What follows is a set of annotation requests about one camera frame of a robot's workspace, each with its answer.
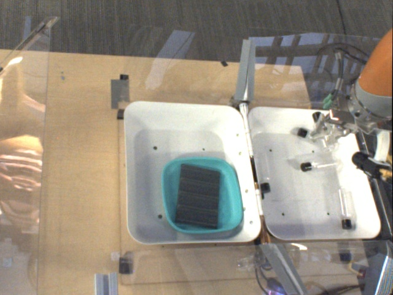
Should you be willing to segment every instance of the gray carpet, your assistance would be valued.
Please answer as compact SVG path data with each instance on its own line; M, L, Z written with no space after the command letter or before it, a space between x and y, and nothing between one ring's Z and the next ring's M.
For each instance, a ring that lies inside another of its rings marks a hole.
M393 0L338 0L346 34L381 37ZM241 40L299 32L343 33L336 0L0 0L0 48L57 15L51 50L154 57L174 30L194 32L187 57L239 60Z

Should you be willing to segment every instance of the white tray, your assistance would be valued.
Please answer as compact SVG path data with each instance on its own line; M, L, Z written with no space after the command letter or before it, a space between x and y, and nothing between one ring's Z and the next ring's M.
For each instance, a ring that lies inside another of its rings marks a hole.
M262 202L267 227L283 240L373 238L381 224L367 177L351 160L359 151L354 135L340 138L338 149L324 154L341 160L338 170L300 170L299 157L323 154L320 145L295 134L299 127L313 129L314 112L260 107L249 114L259 181L268 181L271 187ZM353 230L341 227L340 187L352 194Z
M135 102L125 110L127 221L131 236L145 244L249 242L260 233L251 164L240 113L229 106ZM178 157L226 160L238 175L242 223L233 231L186 235L165 219L161 173Z

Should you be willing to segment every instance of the teal container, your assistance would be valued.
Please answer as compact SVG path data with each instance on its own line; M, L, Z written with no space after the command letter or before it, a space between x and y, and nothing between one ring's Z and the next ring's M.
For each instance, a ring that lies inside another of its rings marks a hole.
M217 170L221 173L219 195L219 220L216 229L176 224L174 222L182 164ZM162 173L162 196L169 224L185 234L212 234L236 228L243 219L243 203L235 170L226 161L215 157L186 157L168 162Z

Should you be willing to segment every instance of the teal bowl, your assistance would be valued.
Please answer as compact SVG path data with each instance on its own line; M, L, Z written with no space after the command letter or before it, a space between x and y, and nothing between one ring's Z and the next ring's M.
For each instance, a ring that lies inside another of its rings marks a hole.
M176 224L174 222L182 164L217 170L221 173L219 218L216 229ZM226 161L215 157L186 157L168 162L162 173L162 196L165 215L173 229L185 234L213 234L236 228L243 219L243 203L235 170Z

